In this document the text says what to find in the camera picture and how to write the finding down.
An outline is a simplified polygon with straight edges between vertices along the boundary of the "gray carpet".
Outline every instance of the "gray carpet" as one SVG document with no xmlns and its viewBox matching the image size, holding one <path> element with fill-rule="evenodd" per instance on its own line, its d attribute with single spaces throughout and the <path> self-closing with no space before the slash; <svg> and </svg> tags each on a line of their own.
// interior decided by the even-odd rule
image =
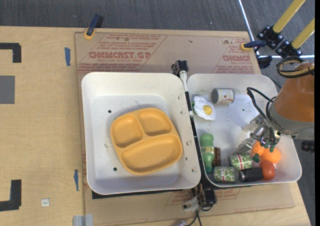
<svg viewBox="0 0 320 226">
<path fill-rule="evenodd" d="M 104 17 L 103 28 L 248 31 L 256 35 L 267 25 L 274 25 L 293 0 L 0 0 L 1 26 L 87 27 L 93 16 Z M 306 0 L 281 34 L 294 40 L 315 17 L 315 0 Z M 301 46 L 302 55 L 314 62 L 315 35 Z M 259 50 L 274 56 L 268 47 Z M 283 85 L 276 72 L 274 58 L 262 74 Z M 295 140 L 302 165 L 298 181 L 312 225 L 315 215 L 315 156 L 301 150 L 302 140 Z"/>
</svg>

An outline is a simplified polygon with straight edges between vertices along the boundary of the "yellow bar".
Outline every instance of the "yellow bar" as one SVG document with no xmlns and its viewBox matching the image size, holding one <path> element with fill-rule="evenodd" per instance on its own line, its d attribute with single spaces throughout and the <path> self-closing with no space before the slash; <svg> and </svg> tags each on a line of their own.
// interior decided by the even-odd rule
<svg viewBox="0 0 320 226">
<path fill-rule="evenodd" d="M 315 32 L 315 18 L 309 22 L 303 31 L 291 42 L 291 45 L 295 49 L 299 49 L 304 42 Z"/>
<path fill-rule="evenodd" d="M 306 0 L 293 0 L 291 5 L 289 5 L 280 19 L 272 27 L 273 31 L 275 33 L 280 33 L 305 1 Z"/>
</svg>

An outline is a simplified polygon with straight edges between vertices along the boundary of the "green toy bottle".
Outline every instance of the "green toy bottle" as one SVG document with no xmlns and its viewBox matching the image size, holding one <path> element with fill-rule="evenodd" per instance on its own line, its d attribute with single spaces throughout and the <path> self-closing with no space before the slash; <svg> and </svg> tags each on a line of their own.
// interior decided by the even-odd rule
<svg viewBox="0 0 320 226">
<path fill-rule="evenodd" d="M 200 146 L 205 172 L 213 172 L 212 161 L 215 159 L 214 136 L 211 133 L 204 133 L 200 136 Z"/>
</svg>

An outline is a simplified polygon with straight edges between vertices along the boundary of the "orange plate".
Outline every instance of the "orange plate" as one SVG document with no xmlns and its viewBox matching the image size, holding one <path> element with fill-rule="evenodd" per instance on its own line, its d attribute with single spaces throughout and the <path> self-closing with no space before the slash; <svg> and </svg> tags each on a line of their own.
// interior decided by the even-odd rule
<svg viewBox="0 0 320 226">
<path fill-rule="evenodd" d="M 134 175 L 167 168 L 183 154 L 175 126 L 158 108 L 138 109 L 117 117 L 110 134 L 122 165 Z"/>
</svg>

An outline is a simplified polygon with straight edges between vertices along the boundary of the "blue and orange clamp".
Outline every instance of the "blue and orange clamp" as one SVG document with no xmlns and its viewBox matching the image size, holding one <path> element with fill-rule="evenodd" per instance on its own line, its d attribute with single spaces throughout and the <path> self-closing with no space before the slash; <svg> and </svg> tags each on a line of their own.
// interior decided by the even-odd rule
<svg viewBox="0 0 320 226">
<path fill-rule="evenodd" d="M 95 34 L 95 28 L 101 28 L 104 18 L 101 15 L 95 14 L 89 27 L 84 32 L 84 38 L 91 40 Z"/>
<path fill-rule="evenodd" d="M 243 51 L 251 51 L 252 48 L 254 48 L 254 52 L 258 51 L 260 48 L 265 47 L 266 46 L 266 42 L 265 41 L 252 41 L 249 43 L 242 43 L 240 45 L 241 50 Z"/>
</svg>

